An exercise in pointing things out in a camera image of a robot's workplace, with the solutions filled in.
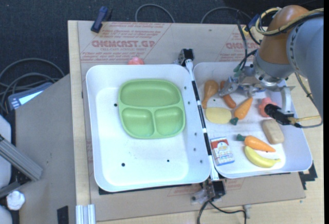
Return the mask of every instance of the green plate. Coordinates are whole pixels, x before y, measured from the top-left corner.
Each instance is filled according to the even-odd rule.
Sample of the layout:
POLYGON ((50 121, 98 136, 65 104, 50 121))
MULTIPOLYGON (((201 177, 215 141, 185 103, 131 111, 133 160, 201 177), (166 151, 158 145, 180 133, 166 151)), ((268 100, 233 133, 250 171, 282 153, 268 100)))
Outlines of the green plate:
POLYGON ((166 80, 125 82, 119 89, 118 105, 124 130, 135 138, 173 137, 185 127, 181 92, 166 80))

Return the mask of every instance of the white tray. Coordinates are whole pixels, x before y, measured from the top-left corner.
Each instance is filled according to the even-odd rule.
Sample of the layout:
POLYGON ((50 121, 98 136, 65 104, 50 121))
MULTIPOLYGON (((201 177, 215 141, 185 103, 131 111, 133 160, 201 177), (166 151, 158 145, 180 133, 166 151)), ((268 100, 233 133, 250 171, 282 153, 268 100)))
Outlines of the white tray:
POLYGON ((96 65, 86 74, 97 185, 108 192, 200 183, 210 174, 201 121, 188 71, 174 64, 96 65), (133 79, 164 79, 181 91, 186 125, 177 136, 136 139, 119 117, 118 92, 133 79))
MULTIPOLYGON (((233 69, 238 65, 238 62, 217 62, 217 63, 199 63, 194 67, 194 76, 197 83, 200 99, 204 97, 204 84, 207 80, 215 80, 220 83, 233 75, 233 69)), ((232 93, 232 98, 236 104, 247 99, 243 90, 238 89, 232 93)), ((257 92, 254 96, 253 104, 248 115, 238 121, 237 125, 214 124, 209 122, 205 116, 205 122, 209 139, 217 137, 227 137, 231 151, 234 155, 235 162, 220 166, 215 166, 216 170, 226 178, 239 178, 256 175, 279 174, 287 172, 299 172, 309 169, 312 165, 312 155, 310 153, 304 132, 300 128, 291 125, 282 126, 280 128, 285 136, 285 141, 280 144, 273 145, 277 150, 275 153, 266 153, 268 158, 281 158, 280 163, 276 163, 270 169, 264 169, 253 165, 244 154, 244 142, 236 141, 237 134, 254 135, 261 140, 268 142, 262 130, 261 123, 264 118, 259 114, 258 105, 262 98, 271 97, 273 102, 281 106, 281 94, 279 92, 257 92)), ((224 107, 227 108, 223 99, 215 94, 208 101, 208 107, 224 107)))

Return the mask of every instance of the orange carrot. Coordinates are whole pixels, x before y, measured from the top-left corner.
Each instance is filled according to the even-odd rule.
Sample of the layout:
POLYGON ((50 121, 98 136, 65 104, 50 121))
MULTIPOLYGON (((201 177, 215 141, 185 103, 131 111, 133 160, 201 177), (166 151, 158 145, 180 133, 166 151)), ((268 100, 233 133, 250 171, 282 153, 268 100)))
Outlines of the orange carrot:
MULTIPOLYGON (((225 81, 221 81, 221 89, 224 88, 224 84, 225 84, 225 81)), ((230 107, 230 108, 236 107, 236 103, 232 99, 231 95, 224 95, 223 100, 225 101, 225 103, 227 104, 228 107, 230 107)))
POLYGON ((236 139, 238 141, 244 141, 245 145, 248 147, 251 147, 252 149, 255 150, 260 150, 260 151, 266 151, 266 152, 275 152, 276 150, 270 146, 269 144, 265 143, 261 139, 255 137, 255 136, 242 136, 238 134, 236 136, 236 139))
POLYGON ((238 106, 234 111, 234 116, 237 117, 239 120, 244 119, 249 112, 251 107, 253 97, 248 98, 244 101, 240 106, 238 106))

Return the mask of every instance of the cable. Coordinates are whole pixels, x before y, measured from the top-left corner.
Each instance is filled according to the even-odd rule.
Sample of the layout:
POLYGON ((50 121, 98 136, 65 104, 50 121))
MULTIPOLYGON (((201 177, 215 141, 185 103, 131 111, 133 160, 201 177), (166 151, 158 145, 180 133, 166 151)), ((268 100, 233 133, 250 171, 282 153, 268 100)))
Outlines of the cable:
MULTIPOLYGON (((303 91, 306 93, 307 97, 311 100, 311 102, 314 104, 314 106, 316 106, 315 102, 314 102, 314 99, 313 99, 313 96, 312 96, 312 93, 306 88, 304 82, 302 81, 302 78, 301 78, 300 74, 295 72, 295 75, 296 75, 297 81, 299 82, 299 84, 302 87, 303 91)), ((307 126, 301 125, 297 122, 302 121, 302 120, 316 119, 316 118, 319 118, 319 117, 320 116, 304 117, 304 118, 292 118, 291 122, 292 122, 292 125, 294 125, 295 127, 298 127, 298 128, 314 128, 314 127, 321 126, 323 124, 323 120, 321 120, 321 122, 319 124, 307 125, 307 126)))
POLYGON ((167 9, 165 9, 164 7, 162 6, 159 6, 157 4, 144 4, 142 6, 140 6, 137 10, 136 10, 136 13, 135 13, 135 21, 138 22, 138 19, 137 19, 137 15, 138 15, 138 12, 144 8, 144 7, 157 7, 157 8, 160 8, 162 9, 165 13, 167 13, 169 15, 169 17, 171 18, 172 22, 175 23, 175 20, 174 18, 172 17, 172 15, 169 13, 169 11, 167 9))
POLYGON ((260 27, 261 21, 265 16, 267 16, 269 13, 273 13, 273 12, 276 13, 279 10, 281 10, 281 8, 272 8, 272 9, 264 11, 259 16, 259 18, 256 21, 255 28, 260 34, 265 35, 265 36, 274 36, 274 35, 279 35, 281 33, 286 33, 287 30, 295 27, 296 25, 298 25, 310 18, 323 16, 323 14, 324 14, 324 8, 314 9, 314 10, 308 11, 305 14, 293 19, 292 21, 288 22, 286 25, 283 25, 280 28, 272 30, 272 31, 265 31, 262 27, 260 27))
POLYGON ((301 121, 307 121, 307 120, 312 120, 312 119, 318 119, 320 118, 319 115, 315 115, 315 116, 308 116, 308 117, 303 117, 303 118, 291 118, 289 119, 290 121, 294 121, 294 122, 301 122, 301 121))
MULTIPOLYGON (((238 10, 238 11, 237 11, 237 14, 239 14, 239 16, 243 19, 243 14, 242 14, 241 10, 238 10)), ((260 45, 261 43, 260 43, 259 41, 257 41, 257 40, 254 38, 253 34, 251 33, 251 28, 249 28, 249 24, 250 24, 253 20, 254 20, 254 18, 253 18, 251 21, 249 21, 248 24, 245 24, 245 25, 246 25, 246 28, 245 28, 245 29, 247 29, 247 31, 248 31, 249 36, 251 37, 251 39, 252 39, 257 45, 260 45)))
POLYGON ((239 29, 239 32, 240 32, 240 35, 241 35, 241 38, 242 38, 242 43, 243 43, 243 47, 245 49, 245 57, 244 59, 241 61, 241 67, 240 67, 240 70, 242 70, 244 67, 245 67, 245 64, 247 62, 247 58, 248 58, 248 45, 247 45, 247 41, 246 41, 246 37, 245 35, 243 34, 243 30, 241 28, 241 25, 240 25, 240 21, 239 19, 237 18, 237 28, 239 29))
MULTIPOLYGON (((51 66, 53 66, 55 69, 58 70, 58 72, 61 74, 62 77, 65 76, 64 72, 60 69, 60 67, 58 67, 56 64, 52 63, 51 61, 48 61, 48 60, 44 60, 44 59, 39 59, 39 58, 26 58, 26 59, 22 59, 22 60, 18 60, 18 61, 15 61, 11 64, 9 64, 5 69, 3 69, 1 72, 0 72, 0 80, 1 80, 1 77, 4 75, 4 73, 11 67, 21 63, 21 62, 29 62, 29 61, 40 61, 40 62, 44 62, 44 63, 47 63, 51 66)), ((7 84, 4 84, 2 82, 0 82, 0 85, 3 86, 3 87, 7 87, 7 84)))
POLYGON ((239 10, 239 9, 231 8, 231 7, 217 7, 217 8, 214 8, 214 9, 212 9, 212 10, 209 10, 209 11, 203 16, 203 18, 201 19, 200 23, 203 24, 205 18, 206 18, 210 13, 212 13, 212 12, 214 12, 214 11, 216 11, 216 10, 233 10, 233 11, 235 11, 235 12, 238 12, 238 11, 239 11, 240 13, 244 14, 249 20, 252 20, 252 18, 251 18, 247 13, 245 13, 245 12, 239 10))
MULTIPOLYGON (((26 58, 26 59, 22 59, 22 60, 18 60, 15 61, 11 64, 9 64, 5 69, 3 69, 0 72, 0 79, 2 78, 2 76, 5 74, 6 71, 8 71, 10 68, 12 68, 13 66, 16 66, 19 63, 22 62, 30 62, 30 61, 38 61, 38 62, 44 62, 46 64, 51 65, 52 67, 54 67, 61 75, 61 77, 64 77, 65 74, 64 72, 54 63, 52 63, 51 61, 48 60, 44 60, 44 59, 39 59, 39 58, 26 58)), ((6 96, 9 93, 15 93, 16 91, 25 91, 25 90, 29 90, 31 88, 34 88, 35 86, 38 86, 40 84, 43 84, 46 81, 50 81, 52 83, 55 83, 56 81, 58 81, 59 78, 52 78, 48 75, 42 74, 42 73, 38 73, 38 72, 31 72, 31 73, 26 73, 18 78, 16 78, 13 82, 11 82, 10 84, 5 84, 3 82, 0 82, 0 86, 2 86, 4 88, 4 91, 2 91, 0 93, 0 114, 3 115, 4 113, 8 113, 8 111, 5 108, 5 102, 6 102, 6 96), (41 77, 43 78, 42 81, 37 81, 37 82, 33 82, 27 85, 23 85, 23 86, 18 86, 19 82, 27 77, 41 77)))
POLYGON ((251 51, 250 53, 248 53, 241 61, 240 63, 238 64, 239 66, 239 69, 242 70, 247 62, 247 58, 249 58, 250 56, 252 55, 255 55, 255 53, 257 52, 258 49, 255 49, 253 51, 251 51))
POLYGON ((312 3, 312 2, 315 2, 315 1, 319 1, 319 0, 310 0, 310 1, 305 1, 303 3, 300 3, 298 4, 299 6, 303 6, 303 5, 306 5, 306 4, 309 4, 309 3, 312 3))
POLYGON ((204 209, 206 208, 207 204, 211 204, 215 209, 217 209, 218 211, 222 212, 222 213, 226 213, 226 214, 235 214, 235 213, 239 213, 239 212, 242 212, 244 214, 244 224, 247 223, 247 214, 244 210, 236 210, 236 211, 224 211, 218 207, 216 207, 212 202, 211 202, 212 199, 209 199, 207 200, 203 205, 202 207, 200 208, 199 210, 199 213, 197 215, 197 219, 196 219, 196 222, 197 224, 200 224, 200 219, 201 219, 201 215, 202 215, 202 212, 204 211, 204 209))

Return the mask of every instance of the yellow banana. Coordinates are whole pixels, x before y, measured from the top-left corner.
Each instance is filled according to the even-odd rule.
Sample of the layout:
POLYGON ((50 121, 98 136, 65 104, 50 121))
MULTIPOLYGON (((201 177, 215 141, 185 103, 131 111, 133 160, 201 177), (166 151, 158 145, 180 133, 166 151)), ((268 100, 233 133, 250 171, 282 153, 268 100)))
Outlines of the yellow banana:
POLYGON ((249 146, 245 146, 245 154, 251 163, 253 163, 259 167, 270 168, 270 167, 274 166, 276 163, 281 162, 280 158, 270 159, 270 158, 262 157, 254 149, 252 149, 249 146))

